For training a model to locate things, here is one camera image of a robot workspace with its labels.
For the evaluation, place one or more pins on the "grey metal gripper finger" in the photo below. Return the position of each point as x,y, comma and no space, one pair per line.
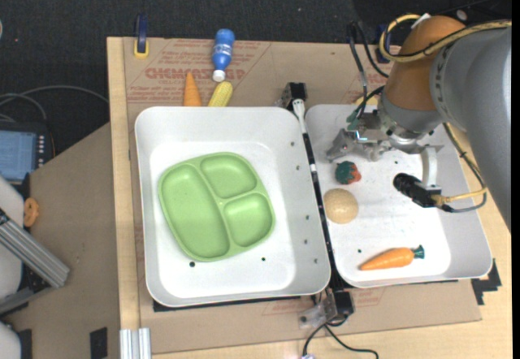
340,146
373,152

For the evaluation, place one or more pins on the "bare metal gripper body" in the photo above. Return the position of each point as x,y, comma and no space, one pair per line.
400,143

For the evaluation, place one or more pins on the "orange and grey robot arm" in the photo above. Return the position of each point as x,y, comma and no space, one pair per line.
471,77

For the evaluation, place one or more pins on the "orange fruit with green top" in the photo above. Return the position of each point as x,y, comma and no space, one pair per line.
347,173

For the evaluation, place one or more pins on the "thin black and white rod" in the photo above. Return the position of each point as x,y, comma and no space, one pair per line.
313,168

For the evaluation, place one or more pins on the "beige round bread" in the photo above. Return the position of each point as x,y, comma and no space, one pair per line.
341,206

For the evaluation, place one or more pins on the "white plastic tray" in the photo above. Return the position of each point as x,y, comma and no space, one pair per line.
227,284
394,227

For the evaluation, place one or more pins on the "orange carrot with green top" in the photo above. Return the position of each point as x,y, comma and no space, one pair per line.
390,259

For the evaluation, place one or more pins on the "brown cardboard board red print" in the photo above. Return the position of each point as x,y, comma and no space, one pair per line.
260,65

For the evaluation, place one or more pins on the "yellow corn cob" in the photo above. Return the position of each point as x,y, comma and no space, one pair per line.
221,94

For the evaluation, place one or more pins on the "blue bottle white cap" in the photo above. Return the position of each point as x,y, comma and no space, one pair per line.
222,53

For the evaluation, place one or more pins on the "plain orange carrot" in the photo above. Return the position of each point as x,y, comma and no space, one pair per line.
191,94

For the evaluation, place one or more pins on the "green divided plate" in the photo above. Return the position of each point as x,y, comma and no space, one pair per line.
195,207

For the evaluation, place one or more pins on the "orange toy pretzel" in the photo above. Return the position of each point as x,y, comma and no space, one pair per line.
31,211

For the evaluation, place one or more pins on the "black cylinder on white bracket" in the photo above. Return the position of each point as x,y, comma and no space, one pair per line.
412,187

